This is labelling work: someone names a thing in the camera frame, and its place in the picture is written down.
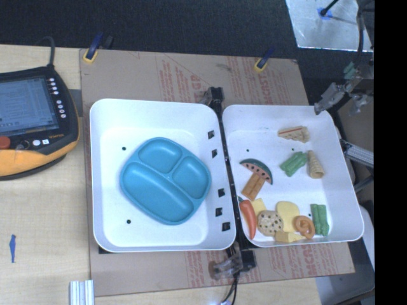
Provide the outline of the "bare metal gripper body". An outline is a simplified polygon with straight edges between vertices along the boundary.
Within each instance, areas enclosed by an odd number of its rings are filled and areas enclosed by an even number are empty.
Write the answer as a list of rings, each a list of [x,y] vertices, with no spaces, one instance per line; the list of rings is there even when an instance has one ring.
[[[347,73],[348,91],[373,91],[374,90],[374,66],[362,64],[352,67]]]

